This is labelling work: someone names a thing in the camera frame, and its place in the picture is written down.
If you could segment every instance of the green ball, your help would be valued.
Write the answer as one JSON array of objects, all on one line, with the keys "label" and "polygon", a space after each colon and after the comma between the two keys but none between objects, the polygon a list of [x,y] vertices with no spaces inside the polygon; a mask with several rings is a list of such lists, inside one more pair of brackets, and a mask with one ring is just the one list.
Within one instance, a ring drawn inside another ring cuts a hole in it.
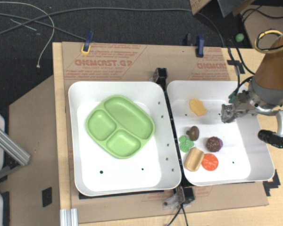
[{"label": "green ball", "polygon": [[236,41],[239,43],[239,42],[242,42],[244,40],[244,35],[243,33],[239,33],[236,35],[235,37]]}]

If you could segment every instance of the brown meatball toy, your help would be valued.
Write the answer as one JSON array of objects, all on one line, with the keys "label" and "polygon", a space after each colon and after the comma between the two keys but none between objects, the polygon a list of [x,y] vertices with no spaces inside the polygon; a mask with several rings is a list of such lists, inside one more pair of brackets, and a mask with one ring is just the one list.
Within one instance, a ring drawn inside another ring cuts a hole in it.
[{"label": "brown meatball toy", "polygon": [[210,137],[207,141],[207,149],[210,152],[218,152],[223,146],[223,142],[218,137]]}]

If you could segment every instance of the blue clamp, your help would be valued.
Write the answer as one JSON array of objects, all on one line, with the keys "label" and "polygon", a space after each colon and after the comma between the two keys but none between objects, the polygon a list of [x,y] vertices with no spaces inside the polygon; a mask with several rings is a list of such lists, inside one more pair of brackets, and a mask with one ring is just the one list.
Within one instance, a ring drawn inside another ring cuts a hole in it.
[{"label": "blue clamp", "polygon": [[93,34],[94,34],[93,31],[88,32],[87,37],[86,37],[86,42],[83,44],[82,49],[81,49],[82,54],[86,54],[86,55],[89,54],[90,47],[91,47],[90,43],[92,42]]},{"label": "blue clamp", "polygon": [[203,57],[204,36],[198,35],[196,39],[196,57]]}]

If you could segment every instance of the wooden table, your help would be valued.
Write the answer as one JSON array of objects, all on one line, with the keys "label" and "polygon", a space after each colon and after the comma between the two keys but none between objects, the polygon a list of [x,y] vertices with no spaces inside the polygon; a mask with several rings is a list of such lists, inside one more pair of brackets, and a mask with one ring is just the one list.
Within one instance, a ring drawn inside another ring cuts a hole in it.
[{"label": "wooden table", "polygon": [[[227,49],[222,48],[225,60],[230,59]],[[263,59],[263,55],[253,49],[241,49],[241,54],[248,67],[255,71]],[[236,51],[233,50],[233,56],[238,59]],[[65,116],[65,90],[63,74],[63,56],[62,43],[53,43],[53,67],[54,67],[54,85],[56,102],[56,122],[57,122],[57,146],[58,146],[58,171],[59,171],[59,196],[60,208],[69,210],[71,206],[70,183],[69,183],[69,164],[67,150],[67,129]],[[234,68],[228,66],[230,79],[236,81]],[[249,77],[250,74],[241,75],[241,80]],[[259,122],[262,129],[277,131],[275,118],[259,115]],[[283,149],[277,149],[268,145],[272,156],[275,169],[281,185],[277,189],[271,190],[271,197],[268,197],[269,205],[265,207],[228,209],[218,211],[207,211],[187,214],[189,225],[193,226],[283,226]],[[142,226],[154,225],[163,226],[170,222],[173,215],[157,216],[149,218],[125,219],[109,222],[88,223],[88,226]],[[185,225],[182,214],[178,215],[173,222],[174,226]]]}]

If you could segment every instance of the black bracket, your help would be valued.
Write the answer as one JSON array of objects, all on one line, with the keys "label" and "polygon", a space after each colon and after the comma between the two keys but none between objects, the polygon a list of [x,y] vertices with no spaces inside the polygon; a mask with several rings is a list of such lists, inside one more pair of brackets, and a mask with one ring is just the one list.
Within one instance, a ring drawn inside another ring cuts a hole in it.
[{"label": "black bracket", "polygon": [[168,73],[166,68],[156,68],[154,74],[153,74],[153,82],[160,84],[163,91],[166,90],[166,79],[168,77]]},{"label": "black bracket", "polygon": [[271,188],[279,188],[279,185],[281,185],[279,177],[278,177],[278,173],[277,170],[275,170],[275,174],[273,176],[273,181],[272,182],[268,182],[268,181],[264,181],[263,182],[263,187],[266,193],[266,196],[271,196],[270,195],[270,189]]},{"label": "black bracket", "polygon": [[1,194],[3,198],[3,226],[9,226],[10,222],[10,206],[9,206],[9,192],[4,192]]},{"label": "black bracket", "polygon": [[243,68],[243,65],[242,65],[242,63],[239,60],[235,60],[235,62],[232,61],[232,60],[227,60],[227,64],[228,65],[238,66],[240,74],[245,74],[245,70]]},{"label": "black bracket", "polygon": [[42,191],[42,206],[46,207],[52,203],[52,188],[49,187]]},{"label": "black bracket", "polygon": [[189,204],[190,202],[192,202],[196,199],[195,195],[194,195],[193,188],[191,186],[183,187],[183,194],[184,194],[184,198],[185,198],[185,201],[183,202],[183,204]]}]

